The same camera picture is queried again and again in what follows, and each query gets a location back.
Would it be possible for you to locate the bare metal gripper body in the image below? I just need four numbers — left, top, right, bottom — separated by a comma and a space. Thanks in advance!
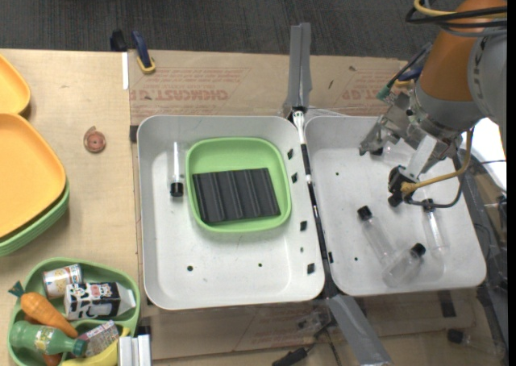
377, 92, 463, 156

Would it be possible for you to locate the clear plastic bottle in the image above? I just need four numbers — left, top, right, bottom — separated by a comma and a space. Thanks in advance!
420, 198, 452, 257
371, 141, 406, 167
356, 205, 399, 273
446, 327, 506, 358
381, 242, 427, 289

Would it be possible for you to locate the white plastic tray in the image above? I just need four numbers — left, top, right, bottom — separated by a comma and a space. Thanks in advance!
303, 115, 488, 298
135, 114, 327, 311

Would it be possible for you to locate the thin black and white rod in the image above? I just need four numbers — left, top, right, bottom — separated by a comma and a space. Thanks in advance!
291, 110, 336, 297

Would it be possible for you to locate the black ribbed plastic sheet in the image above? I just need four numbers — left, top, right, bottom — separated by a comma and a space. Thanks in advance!
191, 167, 282, 225

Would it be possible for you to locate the brown cardboard board, red print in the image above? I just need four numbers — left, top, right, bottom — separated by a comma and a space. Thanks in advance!
127, 48, 477, 361

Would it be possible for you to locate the slim clear tube, black cap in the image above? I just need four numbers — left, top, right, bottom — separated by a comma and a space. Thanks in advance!
169, 140, 185, 198

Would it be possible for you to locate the pink round disc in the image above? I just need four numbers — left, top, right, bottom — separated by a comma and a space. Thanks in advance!
82, 125, 107, 154

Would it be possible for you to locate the green divided plate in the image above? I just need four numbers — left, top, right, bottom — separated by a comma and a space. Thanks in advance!
6, 256, 143, 366

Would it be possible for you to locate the white cow print milk carton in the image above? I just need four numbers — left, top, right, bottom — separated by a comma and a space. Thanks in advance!
63, 281, 138, 322

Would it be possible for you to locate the small pink carton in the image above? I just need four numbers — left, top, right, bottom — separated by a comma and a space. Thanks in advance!
76, 320, 121, 359

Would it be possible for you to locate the small red and white can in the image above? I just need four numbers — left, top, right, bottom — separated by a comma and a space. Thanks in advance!
42, 263, 84, 300

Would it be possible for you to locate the yellow banana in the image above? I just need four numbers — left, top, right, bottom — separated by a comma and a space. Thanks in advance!
60, 326, 132, 366

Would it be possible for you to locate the orange plate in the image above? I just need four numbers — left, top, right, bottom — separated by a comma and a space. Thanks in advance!
0, 112, 68, 239
0, 53, 32, 116

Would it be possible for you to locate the orange carrot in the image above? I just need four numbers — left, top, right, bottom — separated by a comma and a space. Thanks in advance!
7, 280, 79, 339

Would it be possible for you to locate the green bottle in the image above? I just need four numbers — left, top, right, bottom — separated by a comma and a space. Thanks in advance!
8, 320, 88, 358

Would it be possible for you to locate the black cylinder on white bracket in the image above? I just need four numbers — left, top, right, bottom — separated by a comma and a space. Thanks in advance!
387, 136, 439, 208

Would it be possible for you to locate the black block with thin wires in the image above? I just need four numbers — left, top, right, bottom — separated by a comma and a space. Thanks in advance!
273, 347, 309, 366

